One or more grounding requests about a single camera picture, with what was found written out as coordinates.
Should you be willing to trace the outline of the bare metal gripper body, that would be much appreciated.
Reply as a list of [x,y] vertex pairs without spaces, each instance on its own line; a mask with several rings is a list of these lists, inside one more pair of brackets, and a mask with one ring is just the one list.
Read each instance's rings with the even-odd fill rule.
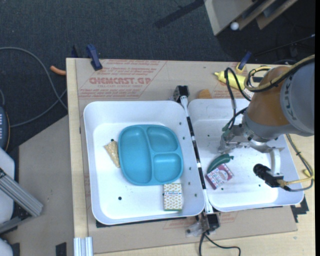
[[247,148],[250,146],[250,140],[252,139],[250,131],[244,124],[234,125],[232,128],[228,128],[223,132],[226,144],[235,144],[236,148]]

